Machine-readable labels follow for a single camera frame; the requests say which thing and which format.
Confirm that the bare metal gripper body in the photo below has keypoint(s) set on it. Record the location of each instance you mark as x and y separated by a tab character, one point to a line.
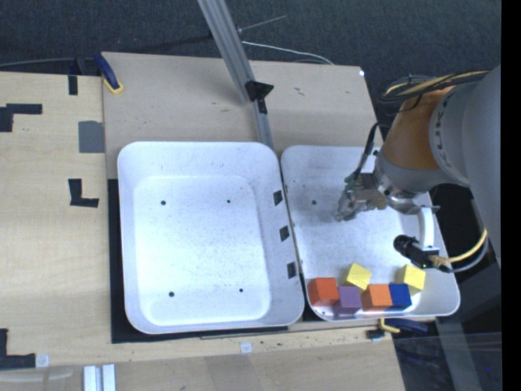
368	194

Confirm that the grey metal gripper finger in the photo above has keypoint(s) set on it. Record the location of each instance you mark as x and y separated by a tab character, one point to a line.
353	213
341	213

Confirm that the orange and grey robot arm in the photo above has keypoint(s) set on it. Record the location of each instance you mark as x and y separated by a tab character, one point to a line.
460	137

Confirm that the white plastic tray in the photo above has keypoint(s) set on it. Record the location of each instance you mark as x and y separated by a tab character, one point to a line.
195	251
366	238

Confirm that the yellow cube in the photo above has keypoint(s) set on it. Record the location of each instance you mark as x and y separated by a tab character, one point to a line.
412	277
357	276

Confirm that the orange cube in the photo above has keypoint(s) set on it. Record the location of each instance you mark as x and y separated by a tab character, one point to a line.
377	296
322	291

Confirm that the purple cube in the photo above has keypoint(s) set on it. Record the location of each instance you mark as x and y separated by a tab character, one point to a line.
349	297

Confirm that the blue cube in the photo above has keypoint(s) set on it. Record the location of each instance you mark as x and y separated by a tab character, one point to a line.
400	295

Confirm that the pale wood board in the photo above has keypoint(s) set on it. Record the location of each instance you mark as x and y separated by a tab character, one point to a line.
183	104

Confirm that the black cylinder on white bracket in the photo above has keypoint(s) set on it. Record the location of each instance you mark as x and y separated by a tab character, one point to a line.
411	249

